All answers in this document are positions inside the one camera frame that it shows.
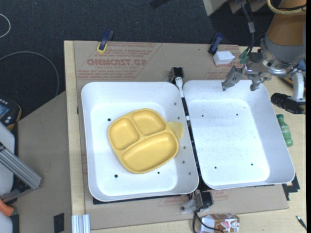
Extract thin black and white rod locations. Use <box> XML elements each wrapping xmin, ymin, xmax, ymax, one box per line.
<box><xmin>174</xmin><ymin>76</ymin><xmax>203</xmax><ymax>191</ymax></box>

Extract green plastic bottle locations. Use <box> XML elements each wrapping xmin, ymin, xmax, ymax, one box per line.
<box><xmin>276</xmin><ymin>114</ymin><xmax>294</xmax><ymax>148</ymax></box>

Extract white plastic tray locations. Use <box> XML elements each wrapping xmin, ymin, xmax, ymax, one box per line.
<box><xmin>182</xmin><ymin>80</ymin><xmax>296</xmax><ymax>190</ymax></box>
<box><xmin>81</xmin><ymin>81</ymin><xmax>200</xmax><ymax>202</ymax></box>

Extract brown cardboard board red print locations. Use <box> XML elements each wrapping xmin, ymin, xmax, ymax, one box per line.
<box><xmin>72</xmin><ymin>41</ymin><xmax>290</xmax><ymax>230</ymax></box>

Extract brown and white carton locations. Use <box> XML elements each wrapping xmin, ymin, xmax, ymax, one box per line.
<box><xmin>201</xmin><ymin>213</ymin><xmax>241</xmax><ymax>233</ymax></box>

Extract black block with thin wires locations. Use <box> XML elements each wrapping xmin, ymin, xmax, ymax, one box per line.
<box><xmin>166</xmin><ymin>67</ymin><xmax>184</xmax><ymax>82</ymax></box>
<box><xmin>180</xmin><ymin>190</ymin><xmax>214</xmax><ymax>215</ymax></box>

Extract yellow divided plate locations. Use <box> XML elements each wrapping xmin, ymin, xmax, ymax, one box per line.
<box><xmin>107</xmin><ymin>108</ymin><xmax>184</xmax><ymax>175</ymax></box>

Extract black pen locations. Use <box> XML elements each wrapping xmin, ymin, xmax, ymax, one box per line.
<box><xmin>295</xmin><ymin>216</ymin><xmax>307</xmax><ymax>230</ymax></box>

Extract black cylinder on white bracket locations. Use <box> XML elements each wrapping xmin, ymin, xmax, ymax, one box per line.
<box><xmin>271</xmin><ymin>71</ymin><xmax>306</xmax><ymax>115</ymax></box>

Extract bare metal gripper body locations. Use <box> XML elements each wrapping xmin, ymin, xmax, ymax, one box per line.
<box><xmin>243</xmin><ymin>52</ymin><xmax>292</xmax><ymax>82</ymax></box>

